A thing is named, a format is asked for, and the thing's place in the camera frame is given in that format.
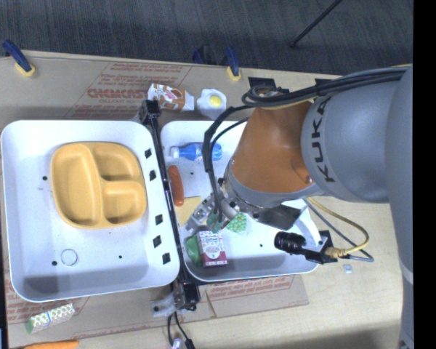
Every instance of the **kuka logo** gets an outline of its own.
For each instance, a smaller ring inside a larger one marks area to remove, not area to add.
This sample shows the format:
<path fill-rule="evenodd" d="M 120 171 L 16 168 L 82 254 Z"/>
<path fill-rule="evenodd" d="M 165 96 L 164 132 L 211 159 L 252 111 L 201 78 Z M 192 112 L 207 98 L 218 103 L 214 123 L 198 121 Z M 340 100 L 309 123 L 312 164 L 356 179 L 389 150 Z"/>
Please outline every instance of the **kuka logo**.
<path fill-rule="evenodd" d="M 324 100 L 323 102 L 321 102 L 320 105 L 318 105 L 317 113 L 320 115 L 320 118 L 317 120 L 317 118 L 315 117 L 315 119 L 313 119 L 313 124 L 312 124 L 312 126 L 313 126 L 312 139 L 314 139 L 314 140 L 319 139 L 321 136 L 320 126 L 321 126 L 321 122 L 323 120 L 323 114 L 325 112 L 326 103 L 330 99 L 331 98 L 328 98 L 328 99 Z M 322 149 L 320 142 L 319 141 L 312 141 L 312 148 L 314 148 L 316 150 L 316 153 L 318 155 L 315 157 L 315 163 L 317 163 L 318 170 L 325 177 L 325 181 L 326 182 L 334 182 L 334 178 L 329 177 L 328 166 L 326 165 L 326 163 L 324 161 L 323 149 Z"/>

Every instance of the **yellow divided plate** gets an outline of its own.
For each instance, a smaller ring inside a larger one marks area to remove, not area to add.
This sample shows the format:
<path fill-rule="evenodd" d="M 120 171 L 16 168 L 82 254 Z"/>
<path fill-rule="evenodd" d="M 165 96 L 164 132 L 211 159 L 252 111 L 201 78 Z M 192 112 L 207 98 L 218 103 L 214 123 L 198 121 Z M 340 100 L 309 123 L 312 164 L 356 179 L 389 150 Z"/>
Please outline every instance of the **yellow divided plate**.
<path fill-rule="evenodd" d="M 147 209 L 139 160 L 118 143 L 68 143 L 52 157 L 58 213 L 77 228 L 110 228 L 138 220 Z"/>

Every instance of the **snack package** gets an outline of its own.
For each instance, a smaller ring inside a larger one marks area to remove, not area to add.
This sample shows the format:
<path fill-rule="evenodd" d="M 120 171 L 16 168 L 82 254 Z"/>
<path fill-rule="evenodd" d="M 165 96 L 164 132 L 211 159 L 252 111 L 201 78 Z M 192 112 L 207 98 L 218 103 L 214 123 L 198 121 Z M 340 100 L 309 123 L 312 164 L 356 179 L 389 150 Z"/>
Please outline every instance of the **snack package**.
<path fill-rule="evenodd" d="M 152 84 L 147 92 L 147 98 L 149 100 L 157 100 L 160 109 L 178 112 L 194 111 L 194 97 L 184 89 Z"/>
<path fill-rule="evenodd" d="M 30 317 L 26 324 L 26 329 L 29 334 L 34 334 L 42 329 L 48 329 L 55 324 L 67 321 L 75 312 L 73 303 L 70 302 L 69 304 Z"/>
<path fill-rule="evenodd" d="M 200 230 L 195 235 L 201 254 L 202 268 L 224 266 L 227 264 L 221 232 Z"/>

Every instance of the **cardboard sheet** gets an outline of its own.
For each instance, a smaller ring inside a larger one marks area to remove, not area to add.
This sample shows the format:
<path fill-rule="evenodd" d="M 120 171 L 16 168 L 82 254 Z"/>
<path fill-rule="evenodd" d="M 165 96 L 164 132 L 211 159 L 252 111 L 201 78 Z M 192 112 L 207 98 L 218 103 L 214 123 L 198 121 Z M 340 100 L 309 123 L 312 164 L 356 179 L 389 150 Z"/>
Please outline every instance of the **cardboard sheet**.
<path fill-rule="evenodd" d="M 136 117 L 148 87 L 157 82 L 186 89 L 192 96 L 203 88 L 220 89 L 230 104 L 240 102 L 249 88 L 247 76 L 263 76 L 258 70 L 242 69 L 243 78 L 231 81 L 226 69 L 218 66 L 167 64 L 42 52 L 26 52 L 36 73 L 26 78 L 14 68 L 12 58 L 0 57 L 0 134 L 20 119 L 130 120 Z M 278 85 L 293 87 L 292 75 L 274 71 Z M 311 85 L 311 76 L 298 87 Z M 195 113 L 165 111 L 162 123 L 186 118 L 204 120 Z M 0 180 L 1 231 L 7 238 L 3 187 Z M 9 277 L 8 248 L 4 244 L 9 346 L 18 348 L 34 342 L 95 337 L 166 325 L 166 317 L 153 318 L 150 301 L 169 293 L 169 288 L 82 297 L 71 301 L 36 304 L 21 299 Z M 200 321 L 263 310 L 308 304 L 301 276 L 234 281 L 201 286 L 202 300 L 196 312 L 187 312 L 183 321 Z M 67 322 L 29 335 L 25 322 L 33 315 L 72 302 L 76 310 Z"/>

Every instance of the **white tray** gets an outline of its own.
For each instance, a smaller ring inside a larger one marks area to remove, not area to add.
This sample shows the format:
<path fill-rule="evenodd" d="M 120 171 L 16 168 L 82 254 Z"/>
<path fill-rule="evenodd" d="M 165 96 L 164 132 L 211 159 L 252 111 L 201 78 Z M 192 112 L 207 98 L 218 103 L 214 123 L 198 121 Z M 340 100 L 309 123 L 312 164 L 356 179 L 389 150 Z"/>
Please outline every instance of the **white tray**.
<path fill-rule="evenodd" d="M 95 141 L 125 145 L 139 159 L 148 207 L 131 224 L 80 229 L 57 212 L 52 154 L 66 143 Z M 177 277 L 177 246 L 153 140 L 144 126 L 133 121 L 16 121 L 1 134 L 1 153 L 11 282 L 22 298 L 43 302 L 122 292 L 164 286 Z M 157 237 L 161 243 L 155 246 Z M 62 261 L 66 249 L 69 258 L 77 254 L 74 265 Z"/>
<path fill-rule="evenodd" d="M 234 121 L 223 122 L 217 133 L 232 124 Z M 211 193 L 209 176 L 204 171 L 203 162 L 189 161 L 184 158 L 173 159 L 169 155 L 169 149 L 188 143 L 202 142 L 203 134 L 210 125 L 210 121 L 172 121 L 161 130 L 161 143 L 166 165 L 174 164 L 178 167 L 186 198 L 200 196 L 205 199 L 209 196 Z M 218 140 L 223 149 L 223 157 L 219 161 L 214 161 L 214 172 L 217 177 L 223 177 L 227 163 L 234 154 L 244 127 L 245 123 L 231 129 Z M 305 237 L 312 236 L 314 242 L 318 242 L 320 234 L 310 218 L 310 213 L 304 202 L 302 200 L 287 201 L 284 204 L 304 209 L 289 231 Z M 222 231 L 228 265 L 219 268 L 197 268 L 189 258 L 185 247 L 185 240 L 193 235 L 193 230 L 190 232 L 184 227 L 179 227 L 182 252 L 187 269 L 197 279 L 209 283 L 309 273 L 317 268 L 318 264 L 307 261 L 303 256 L 290 255 L 276 249 L 273 242 L 278 231 L 280 230 L 263 225 L 247 216 L 247 226 L 244 232 L 234 233 L 227 229 Z"/>

